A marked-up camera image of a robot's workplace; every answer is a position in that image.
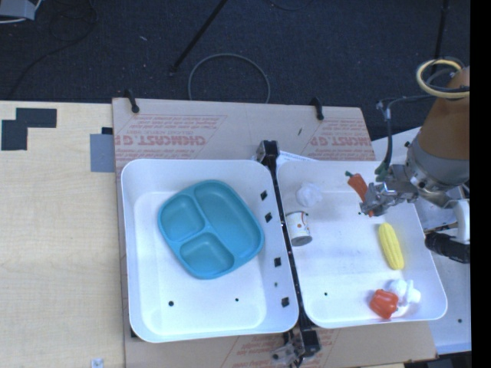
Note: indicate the white can orange print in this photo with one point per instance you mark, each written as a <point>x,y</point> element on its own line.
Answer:
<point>299,226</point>

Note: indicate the black cylinder on white bracket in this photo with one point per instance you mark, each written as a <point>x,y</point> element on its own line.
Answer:
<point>449,245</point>

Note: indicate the thin black rod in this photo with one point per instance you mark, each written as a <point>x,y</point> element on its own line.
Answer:
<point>288,244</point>

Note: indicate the brown cardboard board red print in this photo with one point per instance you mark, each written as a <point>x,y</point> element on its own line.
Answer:
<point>230,132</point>

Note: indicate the yellow corn cob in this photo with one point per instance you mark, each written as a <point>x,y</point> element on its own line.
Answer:
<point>391,245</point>

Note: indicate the orange carrot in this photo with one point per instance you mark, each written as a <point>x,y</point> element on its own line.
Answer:
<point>356,184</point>

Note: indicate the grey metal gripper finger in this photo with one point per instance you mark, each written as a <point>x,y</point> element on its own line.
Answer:
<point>379,189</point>
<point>371,207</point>

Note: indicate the orange bell pepper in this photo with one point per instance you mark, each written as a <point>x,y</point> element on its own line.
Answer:
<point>383,304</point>

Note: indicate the white plastic tray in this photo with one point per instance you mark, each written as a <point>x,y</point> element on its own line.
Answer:
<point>345,251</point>
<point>207,305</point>

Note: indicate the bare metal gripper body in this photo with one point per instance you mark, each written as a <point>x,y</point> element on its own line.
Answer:
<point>406,184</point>

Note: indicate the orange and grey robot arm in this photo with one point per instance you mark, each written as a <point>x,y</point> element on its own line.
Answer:
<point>445,121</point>

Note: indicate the white paper sheet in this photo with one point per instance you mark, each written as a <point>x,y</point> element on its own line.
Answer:
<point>297,156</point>

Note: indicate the white crumpled lump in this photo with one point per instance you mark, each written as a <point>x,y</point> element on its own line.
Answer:
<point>308,194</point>

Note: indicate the blue divided plate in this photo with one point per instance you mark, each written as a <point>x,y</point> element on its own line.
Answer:
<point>209,228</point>

